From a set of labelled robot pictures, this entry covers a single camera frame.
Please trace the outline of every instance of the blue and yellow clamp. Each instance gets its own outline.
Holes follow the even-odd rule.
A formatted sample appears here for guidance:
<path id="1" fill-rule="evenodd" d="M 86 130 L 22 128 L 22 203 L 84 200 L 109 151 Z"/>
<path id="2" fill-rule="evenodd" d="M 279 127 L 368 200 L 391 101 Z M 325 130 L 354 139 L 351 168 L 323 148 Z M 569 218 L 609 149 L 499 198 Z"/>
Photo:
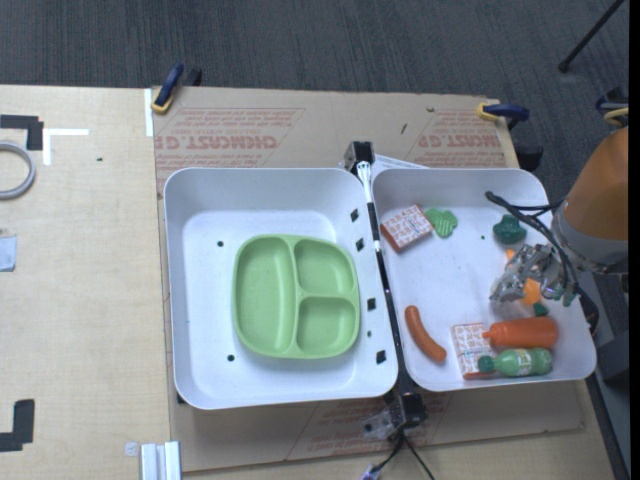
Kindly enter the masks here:
<path id="1" fill-rule="evenodd" d="M 171 103 L 173 102 L 173 89 L 175 88 L 180 76 L 182 76 L 182 72 L 184 71 L 184 64 L 178 62 L 176 63 L 167 79 L 162 84 L 162 87 L 158 90 L 156 94 L 154 94 L 151 99 L 151 109 L 156 114 L 165 114 Z"/>
<path id="2" fill-rule="evenodd" d="M 529 119 L 529 109 L 511 103 L 495 105 L 480 103 L 476 107 L 476 114 L 480 119 L 486 121 L 497 121 L 499 117 L 504 117 L 509 120 L 507 125 L 509 130 L 512 130 L 520 121 L 524 122 Z"/>

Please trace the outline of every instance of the gray ring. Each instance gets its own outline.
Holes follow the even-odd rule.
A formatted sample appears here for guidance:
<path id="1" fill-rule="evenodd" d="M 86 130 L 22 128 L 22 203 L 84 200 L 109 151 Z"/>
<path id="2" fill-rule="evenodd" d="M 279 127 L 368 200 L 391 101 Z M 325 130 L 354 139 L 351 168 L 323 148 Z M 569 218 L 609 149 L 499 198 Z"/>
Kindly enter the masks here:
<path id="1" fill-rule="evenodd" d="M 10 151 L 21 156 L 29 166 L 29 174 L 20 185 L 10 190 L 0 190 L 0 200 L 14 199 L 24 194 L 33 184 L 33 180 L 36 177 L 36 164 L 26 149 L 12 142 L 0 142 L 0 151 Z"/>

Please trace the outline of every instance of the ketchup bottle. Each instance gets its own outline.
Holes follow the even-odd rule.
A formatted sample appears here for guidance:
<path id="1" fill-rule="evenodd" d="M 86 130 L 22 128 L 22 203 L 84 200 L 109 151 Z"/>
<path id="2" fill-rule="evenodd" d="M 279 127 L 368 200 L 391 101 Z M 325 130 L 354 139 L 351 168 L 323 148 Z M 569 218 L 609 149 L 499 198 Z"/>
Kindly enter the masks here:
<path id="1" fill-rule="evenodd" d="M 548 316 L 506 320 L 492 324 L 482 337 L 494 347 L 551 348 L 558 341 L 558 325 Z"/>

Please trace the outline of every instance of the green plate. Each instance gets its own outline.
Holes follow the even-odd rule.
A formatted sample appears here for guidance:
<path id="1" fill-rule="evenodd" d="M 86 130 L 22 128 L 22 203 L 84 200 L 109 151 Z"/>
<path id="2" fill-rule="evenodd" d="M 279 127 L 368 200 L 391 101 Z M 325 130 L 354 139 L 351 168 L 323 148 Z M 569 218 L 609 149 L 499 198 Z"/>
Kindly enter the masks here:
<path id="1" fill-rule="evenodd" d="M 261 235 L 238 251 L 233 322 L 240 340 L 271 357 L 320 359 L 346 352 L 360 326 L 351 256 L 333 242 Z"/>

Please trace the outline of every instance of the toy sausage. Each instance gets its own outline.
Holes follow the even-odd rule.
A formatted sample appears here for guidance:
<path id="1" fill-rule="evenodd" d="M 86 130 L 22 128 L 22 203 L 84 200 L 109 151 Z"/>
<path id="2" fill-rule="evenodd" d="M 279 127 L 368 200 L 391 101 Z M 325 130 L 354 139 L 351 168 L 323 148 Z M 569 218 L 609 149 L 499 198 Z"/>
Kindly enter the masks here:
<path id="1" fill-rule="evenodd" d="M 420 312 L 415 306 L 407 306 L 404 310 L 404 318 L 409 328 L 411 337 L 427 357 L 437 362 L 442 362 L 447 357 L 447 351 L 438 345 L 422 325 Z"/>

